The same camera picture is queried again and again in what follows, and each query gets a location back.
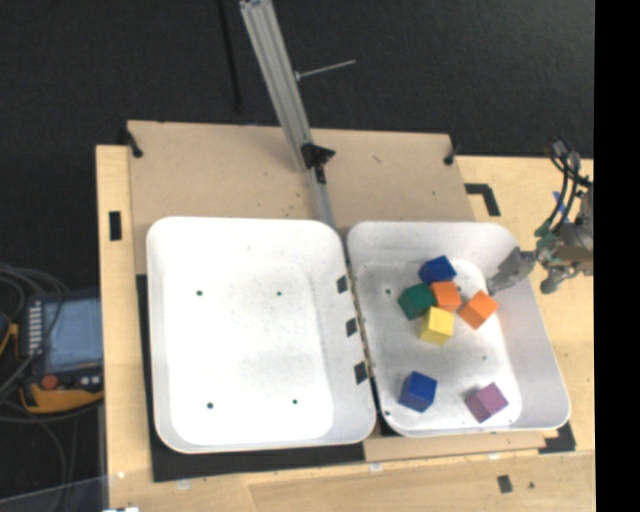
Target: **empty white tray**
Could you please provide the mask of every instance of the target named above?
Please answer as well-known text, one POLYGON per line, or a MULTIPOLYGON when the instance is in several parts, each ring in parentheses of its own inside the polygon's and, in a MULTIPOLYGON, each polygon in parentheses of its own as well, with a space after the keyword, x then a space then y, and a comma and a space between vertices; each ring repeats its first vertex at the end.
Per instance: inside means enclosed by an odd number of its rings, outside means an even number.
POLYGON ((454 334, 439 346, 419 338, 421 319, 407 320, 398 297, 420 283, 426 261, 445 255, 463 300, 516 247, 504 228, 476 222, 365 222, 347 246, 381 409, 405 436, 507 429, 552 429, 567 421, 569 398, 528 280, 498 292, 496 314, 477 331, 457 314, 454 334), (412 371, 438 381, 433 405, 419 413, 398 403, 412 371), (508 407, 479 424, 464 398, 495 382, 508 407))
POLYGON ((317 221, 170 217, 147 236, 155 423, 184 453, 359 442, 375 424, 344 249, 317 221))

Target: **red button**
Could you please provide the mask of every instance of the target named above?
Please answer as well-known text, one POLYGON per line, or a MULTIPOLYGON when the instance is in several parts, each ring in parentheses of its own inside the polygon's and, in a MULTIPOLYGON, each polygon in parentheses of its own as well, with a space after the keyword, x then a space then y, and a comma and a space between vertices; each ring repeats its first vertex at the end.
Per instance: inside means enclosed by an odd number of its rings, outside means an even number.
POLYGON ((42 385, 42 389, 56 389, 58 387, 58 377, 53 374, 45 375, 42 377, 40 384, 42 385))

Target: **orange cube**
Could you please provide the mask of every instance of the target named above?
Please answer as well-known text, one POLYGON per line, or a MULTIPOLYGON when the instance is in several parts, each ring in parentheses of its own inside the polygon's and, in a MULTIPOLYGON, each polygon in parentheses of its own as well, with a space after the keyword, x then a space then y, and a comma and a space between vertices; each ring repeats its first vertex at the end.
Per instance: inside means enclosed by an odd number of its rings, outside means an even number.
POLYGON ((460 308, 458 315, 471 327, 477 329, 498 310, 498 303, 485 292, 479 290, 460 308))
POLYGON ((455 313, 462 304, 458 293, 458 287, 453 281, 439 281, 432 283, 431 293, 436 298, 436 304, 440 309, 455 313))

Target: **cube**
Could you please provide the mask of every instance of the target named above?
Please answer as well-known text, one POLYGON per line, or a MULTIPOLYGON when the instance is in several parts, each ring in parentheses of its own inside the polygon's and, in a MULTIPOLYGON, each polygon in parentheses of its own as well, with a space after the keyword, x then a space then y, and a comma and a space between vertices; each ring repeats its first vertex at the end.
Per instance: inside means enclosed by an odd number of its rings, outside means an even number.
POLYGON ((432 306, 422 320, 420 338, 443 345, 453 335, 454 321, 451 311, 432 306))
POLYGON ((422 282, 431 284, 436 281, 453 281, 457 273, 446 256, 439 256, 422 265, 418 275, 422 282))
POLYGON ((483 423, 509 405, 495 382, 467 397, 465 403, 478 423, 483 423))
POLYGON ((409 320, 421 317, 435 303, 436 298, 424 283, 407 288, 398 299, 398 304, 409 320))
POLYGON ((435 400, 437 387, 437 380, 411 372, 404 380, 398 402, 414 411, 424 412, 435 400))
POLYGON ((453 281, 438 281, 432 283, 429 289, 436 298, 436 306, 440 309, 455 313, 462 304, 458 287, 453 281))
POLYGON ((498 303, 479 290, 460 308, 458 315, 474 329, 478 329, 498 310, 498 303))

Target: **electronic device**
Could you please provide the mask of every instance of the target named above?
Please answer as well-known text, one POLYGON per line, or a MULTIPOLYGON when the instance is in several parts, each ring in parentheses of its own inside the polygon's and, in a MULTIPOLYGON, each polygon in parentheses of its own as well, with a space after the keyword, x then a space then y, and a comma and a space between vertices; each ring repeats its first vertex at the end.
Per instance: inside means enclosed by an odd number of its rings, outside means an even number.
POLYGON ((50 414, 104 396, 102 312, 97 289, 31 297, 20 322, 18 358, 31 360, 20 394, 32 413, 50 414))

